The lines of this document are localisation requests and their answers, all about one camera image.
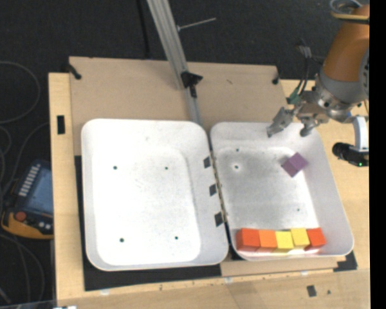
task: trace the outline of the wooden table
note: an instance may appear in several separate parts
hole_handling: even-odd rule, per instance
[[[317,131],[322,137],[354,235],[356,270],[333,272],[338,263],[346,260],[345,257],[293,263],[279,260],[256,265],[251,262],[237,265],[227,259],[222,263],[222,277],[218,278],[85,291],[74,166],[74,155],[80,154],[80,127],[94,116],[160,118],[161,114],[155,114],[154,106],[160,110],[163,107],[160,100],[169,92],[166,102],[173,100],[173,106],[178,108],[163,109],[168,113],[165,118],[188,120],[188,114],[183,105],[184,96],[174,89],[166,61],[72,57],[70,63],[83,75],[81,80],[67,73],[49,74],[58,305],[77,305],[79,308],[370,307],[369,168],[354,167],[332,154],[334,143],[354,143],[352,125],[332,120]],[[198,95],[206,130],[222,120],[271,121],[280,106],[286,104],[285,95],[289,95],[298,82],[282,80],[273,85],[271,80],[277,72],[274,66],[188,65],[192,73],[204,76],[198,85]],[[104,98],[95,97],[99,95],[96,91],[91,93],[98,88]],[[124,93],[120,93],[120,88],[124,88]],[[143,106],[147,98],[156,103],[147,106],[148,110],[140,111],[132,102],[127,106],[124,101],[121,104],[115,102],[115,95],[129,93],[138,97],[147,95],[142,100]],[[124,108],[120,111],[117,108],[102,109],[104,104]],[[366,109],[364,106],[355,108],[353,113],[366,114]],[[309,296],[308,286],[315,289],[316,296]]]

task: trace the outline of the black clip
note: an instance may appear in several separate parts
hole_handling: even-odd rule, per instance
[[[187,71],[184,71],[181,74],[181,80],[183,81],[184,87],[190,88],[190,95],[192,95],[192,97],[194,98],[198,97],[198,94],[196,93],[196,85],[199,83],[201,79],[203,79],[201,75],[195,75]]]
[[[70,63],[63,64],[61,69],[62,69],[62,72],[66,72],[66,73],[71,72],[71,74],[77,80],[80,80],[82,78],[82,75],[79,72],[77,72],[77,70]]]

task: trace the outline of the purple cube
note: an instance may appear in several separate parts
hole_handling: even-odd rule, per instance
[[[291,177],[294,177],[299,171],[301,171],[308,162],[299,153],[295,153],[282,165],[284,170],[288,172]]]

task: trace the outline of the red block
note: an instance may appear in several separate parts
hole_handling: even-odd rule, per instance
[[[323,235],[322,228],[308,229],[307,232],[310,245],[306,246],[304,250],[318,249],[326,244],[326,238]]]
[[[259,230],[242,228],[236,234],[236,247],[238,250],[255,252],[260,248]]]

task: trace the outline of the cable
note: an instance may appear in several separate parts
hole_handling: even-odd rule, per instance
[[[20,148],[20,151],[19,151],[19,155],[17,156],[17,159],[16,159],[16,163],[14,165],[14,168],[13,168],[13,173],[10,177],[10,181],[5,185],[4,187],[4,193],[7,193],[7,191],[9,190],[11,184],[14,182],[15,180],[15,174],[17,172],[17,168],[19,167],[19,163],[20,163],[20,159],[21,159],[21,155],[24,151],[24,148],[26,147],[26,144],[27,142],[29,141],[29,139],[38,131],[40,130],[41,128],[43,128],[44,126],[48,126],[49,123],[48,122],[45,122],[39,126],[37,126],[27,137],[26,139],[24,140],[23,144],[21,145],[21,148]]]
[[[6,149],[3,150],[3,154],[6,155],[12,146],[12,136],[10,135],[9,131],[7,129],[5,129],[3,126],[0,126],[0,130],[5,133],[5,135],[7,136],[7,140],[8,140],[8,145],[7,145]]]
[[[4,195],[9,191],[10,187],[12,186],[12,184],[13,184],[13,182],[15,180],[15,175],[17,173],[17,169],[19,167],[19,163],[20,163],[23,151],[24,151],[28,141],[30,140],[30,138],[34,134],[36,134],[36,132],[38,132],[38,130],[40,130],[43,127],[49,125],[49,123],[45,122],[45,123],[37,126],[24,139],[24,142],[23,142],[23,144],[22,144],[22,146],[21,146],[21,148],[19,150],[19,153],[17,155],[17,158],[16,158],[16,161],[15,161],[12,173],[11,173],[9,179],[7,180],[7,182],[4,185],[2,185],[4,177],[5,177],[5,171],[6,171],[6,159],[5,159],[5,156],[9,152],[9,150],[10,150],[10,148],[12,146],[12,136],[11,136],[10,132],[6,128],[1,126],[1,125],[9,124],[11,122],[18,121],[18,120],[24,118],[29,113],[31,113],[36,108],[37,104],[39,103],[39,100],[40,100],[40,97],[41,97],[41,86],[39,84],[39,81],[38,81],[37,77],[28,68],[26,68],[26,67],[24,67],[24,66],[22,66],[22,65],[20,65],[18,63],[8,62],[8,61],[0,61],[0,66],[12,66],[12,67],[16,67],[16,68],[19,68],[19,69],[25,71],[34,80],[34,83],[35,83],[36,88],[37,88],[36,98],[33,101],[33,103],[31,104],[31,106],[25,112],[21,113],[20,115],[18,115],[16,117],[12,117],[12,118],[9,118],[9,119],[6,119],[6,120],[0,120],[0,132],[2,132],[5,135],[5,137],[6,137],[5,148],[2,149],[2,147],[0,146],[0,221],[1,221],[1,217],[2,217],[2,214],[3,214],[3,210],[4,210]],[[32,299],[32,288],[31,288],[31,284],[30,284],[30,275],[29,275],[29,271],[28,271],[28,267],[27,267],[27,263],[26,263],[26,259],[24,257],[23,251],[27,252],[33,258],[33,260],[35,261],[35,263],[39,267],[39,271],[40,271],[40,275],[41,275],[41,290],[40,290],[38,301],[41,301],[43,296],[44,296],[46,280],[45,280],[44,270],[43,270],[43,267],[42,267],[40,261],[36,258],[36,256],[33,254],[33,252],[31,252],[27,247],[25,247],[23,244],[21,244],[19,241],[17,241],[17,239],[14,236],[13,236],[14,239],[12,239],[12,238],[10,238],[8,236],[5,236],[4,234],[0,234],[0,237],[3,238],[3,239],[7,239],[8,241],[11,241],[11,242],[13,242],[13,243],[15,243],[17,245],[17,249],[18,249],[18,252],[19,252],[19,255],[20,255],[21,263],[23,265],[24,276],[25,276],[25,279],[26,279],[27,301],[28,302],[30,302],[31,299]]]
[[[364,15],[353,15],[352,11],[363,5],[357,0],[330,0],[330,13],[333,17],[344,21],[370,24],[370,18]]]
[[[27,269],[26,258],[24,257],[24,254],[21,250],[20,243],[17,241],[17,238],[15,236],[13,236],[13,240],[15,241],[15,243],[17,245],[17,250],[19,251],[21,263],[23,265],[24,277],[26,278],[27,302],[29,303],[32,300],[32,288],[30,285],[30,275],[29,275],[28,269]]]
[[[319,64],[319,65],[323,65],[323,62],[324,62],[324,60],[325,60],[325,57],[323,57],[323,56],[312,56],[311,57],[311,60],[313,61],[313,62],[315,62],[315,63],[317,63],[317,64]]]
[[[142,27],[142,35],[145,46],[145,58],[152,59],[152,53],[150,50],[149,36],[147,35],[147,28],[145,23],[145,17],[143,14],[142,0],[136,0],[137,12],[139,14],[140,25]]]
[[[301,90],[299,91],[299,96],[301,96],[306,88],[309,78],[309,60],[311,59],[311,50],[310,47],[306,46],[305,42],[301,40],[301,44],[297,46],[297,50],[304,56],[304,75],[302,76],[297,88],[303,84]]]
[[[35,82],[35,84],[37,86],[37,96],[36,96],[36,99],[35,99],[35,101],[33,102],[33,104],[30,106],[30,108],[27,111],[25,111],[24,113],[21,113],[17,117],[6,119],[6,120],[0,120],[0,124],[9,124],[11,122],[15,122],[16,120],[20,120],[20,119],[24,118],[26,115],[28,115],[30,112],[32,112],[35,109],[36,105],[39,103],[39,100],[40,100],[41,86],[40,86],[40,83],[39,83],[39,80],[37,79],[37,77],[33,74],[33,72],[31,72],[25,66],[23,66],[21,64],[18,64],[18,63],[14,63],[14,62],[8,62],[8,61],[0,61],[0,66],[1,65],[15,66],[16,68],[19,68],[19,69],[25,71],[27,74],[29,74],[33,78],[33,80],[34,80],[34,82]]]
[[[34,255],[34,253],[31,250],[29,250],[26,246],[24,246],[19,241],[15,240],[15,239],[12,239],[12,238],[4,235],[4,234],[0,234],[0,238],[6,239],[8,241],[11,241],[12,243],[15,243],[17,246],[20,246],[35,261],[37,267],[39,268],[40,277],[41,277],[41,289],[40,289],[40,294],[39,294],[39,298],[38,298],[37,301],[41,301],[42,298],[43,298],[44,289],[45,289],[45,286],[46,286],[46,277],[44,275],[43,266],[41,265],[39,259],[37,259],[36,255]]]

